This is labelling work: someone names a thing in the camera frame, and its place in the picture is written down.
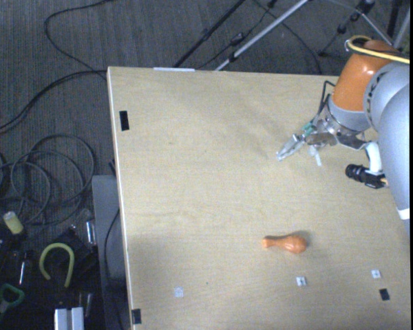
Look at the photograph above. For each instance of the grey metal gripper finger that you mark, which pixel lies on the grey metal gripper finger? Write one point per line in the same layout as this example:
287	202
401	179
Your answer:
315	155
292	145

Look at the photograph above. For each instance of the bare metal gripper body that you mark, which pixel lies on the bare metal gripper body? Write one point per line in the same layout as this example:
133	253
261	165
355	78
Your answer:
334	137

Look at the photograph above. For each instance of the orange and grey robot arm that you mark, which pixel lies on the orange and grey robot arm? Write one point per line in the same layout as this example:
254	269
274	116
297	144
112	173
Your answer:
389	115

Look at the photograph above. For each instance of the orange toy drumstick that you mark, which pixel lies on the orange toy drumstick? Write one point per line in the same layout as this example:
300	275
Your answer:
289	244

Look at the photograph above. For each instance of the silver tripod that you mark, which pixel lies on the silver tripod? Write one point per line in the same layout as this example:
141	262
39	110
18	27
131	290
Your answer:
278	21

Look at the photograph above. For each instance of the black stand pole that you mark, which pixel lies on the black stand pole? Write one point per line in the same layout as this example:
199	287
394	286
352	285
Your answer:
220	22

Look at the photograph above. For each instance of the white block pair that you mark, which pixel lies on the white block pair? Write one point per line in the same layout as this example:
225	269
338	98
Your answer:
69	318

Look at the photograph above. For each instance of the pale yellow cylinder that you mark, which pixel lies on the pale yellow cylinder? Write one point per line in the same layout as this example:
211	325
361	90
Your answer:
13	222

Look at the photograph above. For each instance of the black cylinder on white bracket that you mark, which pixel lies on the black cylinder on white bracket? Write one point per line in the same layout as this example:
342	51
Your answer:
361	174

